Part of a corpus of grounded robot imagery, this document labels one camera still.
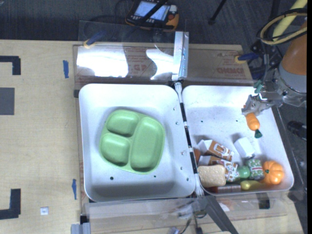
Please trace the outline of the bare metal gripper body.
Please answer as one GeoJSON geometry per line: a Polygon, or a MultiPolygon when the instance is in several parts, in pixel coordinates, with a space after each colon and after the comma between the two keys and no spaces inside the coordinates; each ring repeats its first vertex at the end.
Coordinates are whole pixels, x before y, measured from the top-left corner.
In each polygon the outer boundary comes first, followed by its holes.
{"type": "Polygon", "coordinates": [[[261,97],[276,105],[306,106],[307,76],[297,75],[283,68],[269,71],[261,89],[261,97]]]}

